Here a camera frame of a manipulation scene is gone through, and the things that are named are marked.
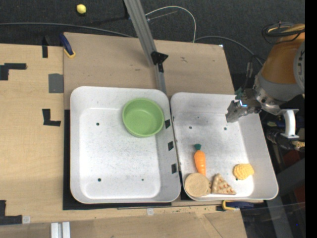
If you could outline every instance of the yellow ball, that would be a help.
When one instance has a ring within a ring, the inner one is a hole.
[[[77,12],[80,14],[86,13],[87,9],[83,4],[79,4],[76,6]]]

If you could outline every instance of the green bowl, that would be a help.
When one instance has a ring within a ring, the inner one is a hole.
[[[138,98],[124,105],[123,123],[132,135],[149,137],[158,133],[164,125],[164,114],[154,101]]]

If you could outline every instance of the carrot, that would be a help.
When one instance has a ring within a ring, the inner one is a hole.
[[[206,175],[206,157],[205,153],[201,151],[201,144],[195,144],[195,149],[196,152],[194,154],[194,160],[195,160],[195,165],[196,169],[199,173],[202,175]]]

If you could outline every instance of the metal pole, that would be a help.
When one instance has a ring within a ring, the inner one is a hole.
[[[146,20],[143,8],[140,0],[124,0],[128,13],[131,17],[134,29],[141,42],[141,46],[146,55],[150,67],[155,70],[155,77],[157,87],[162,92],[166,93],[165,79],[162,68],[159,68],[159,64],[154,64],[151,54],[157,52],[154,40]]]

